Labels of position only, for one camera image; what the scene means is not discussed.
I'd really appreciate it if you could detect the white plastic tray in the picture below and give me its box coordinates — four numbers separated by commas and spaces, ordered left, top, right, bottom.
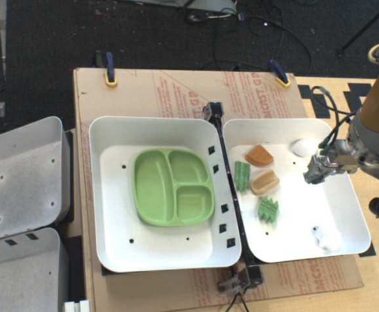
0, 115, 72, 244
0, 227, 70, 312
88, 115, 243, 274
222, 118, 372, 264

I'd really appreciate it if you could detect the white crumpled lump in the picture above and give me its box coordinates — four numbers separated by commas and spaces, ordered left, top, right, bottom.
311, 224, 343, 253

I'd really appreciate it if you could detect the green divided plate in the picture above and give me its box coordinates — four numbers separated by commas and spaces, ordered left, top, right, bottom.
131, 148, 216, 228

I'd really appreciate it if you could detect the tan toy bread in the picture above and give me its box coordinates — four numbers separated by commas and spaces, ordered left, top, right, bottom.
249, 168, 281, 196

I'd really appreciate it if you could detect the thin black rod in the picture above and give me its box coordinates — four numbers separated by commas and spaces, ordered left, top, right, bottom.
212, 115, 258, 274

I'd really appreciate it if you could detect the green ridged toy vegetable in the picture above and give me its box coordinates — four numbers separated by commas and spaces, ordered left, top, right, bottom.
257, 196, 280, 224
233, 161, 252, 193

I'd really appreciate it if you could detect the brown cardboard board red print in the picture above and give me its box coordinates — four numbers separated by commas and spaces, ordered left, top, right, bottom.
73, 67, 365, 312

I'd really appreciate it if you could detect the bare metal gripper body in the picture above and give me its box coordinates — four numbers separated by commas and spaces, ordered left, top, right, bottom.
320, 138, 379, 181

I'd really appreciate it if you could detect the black block with thin wires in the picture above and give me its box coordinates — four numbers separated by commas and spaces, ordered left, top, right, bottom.
202, 101, 226, 124
217, 265, 265, 297

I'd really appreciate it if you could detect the orange toy waffle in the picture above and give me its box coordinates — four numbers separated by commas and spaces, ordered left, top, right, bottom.
244, 144, 275, 168

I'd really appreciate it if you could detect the white toy egg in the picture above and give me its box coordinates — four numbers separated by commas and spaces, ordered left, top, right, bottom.
291, 138, 319, 158

